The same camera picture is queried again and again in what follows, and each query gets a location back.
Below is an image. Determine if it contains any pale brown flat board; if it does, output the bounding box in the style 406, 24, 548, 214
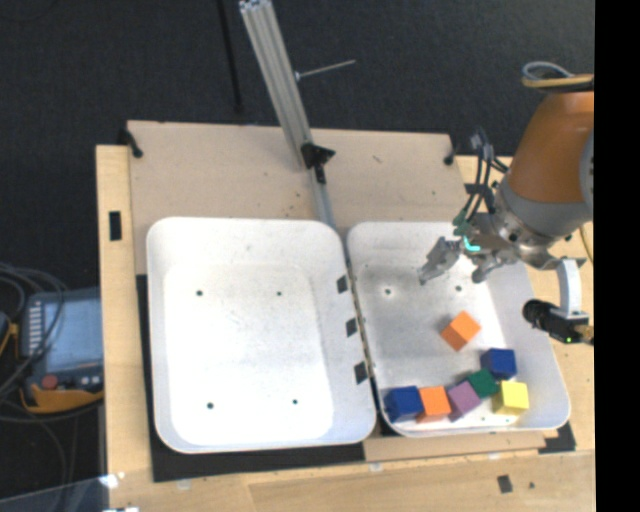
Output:
125, 119, 547, 464

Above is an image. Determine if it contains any orange cube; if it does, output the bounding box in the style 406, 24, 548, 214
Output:
416, 385, 453, 424
439, 309, 483, 352

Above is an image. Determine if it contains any blue cube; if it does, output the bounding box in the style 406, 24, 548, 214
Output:
479, 347, 518, 380
382, 385, 425, 424

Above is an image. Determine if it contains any white plastic tray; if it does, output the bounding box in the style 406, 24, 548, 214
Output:
145, 216, 377, 455
345, 221, 572, 439

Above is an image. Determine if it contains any purple cube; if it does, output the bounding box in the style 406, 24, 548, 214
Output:
446, 380, 482, 422

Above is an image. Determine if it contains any yellow cube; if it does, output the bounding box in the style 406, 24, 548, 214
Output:
492, 379, 531, 416

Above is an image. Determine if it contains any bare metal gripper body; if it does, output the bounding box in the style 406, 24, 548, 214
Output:
461, 214, 558, 270

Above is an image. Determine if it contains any green cube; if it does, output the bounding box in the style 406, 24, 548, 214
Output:
467, 368, 500, 400

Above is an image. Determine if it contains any black cylinder on white bracket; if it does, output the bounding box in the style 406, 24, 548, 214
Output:
522, 257, 592, 346

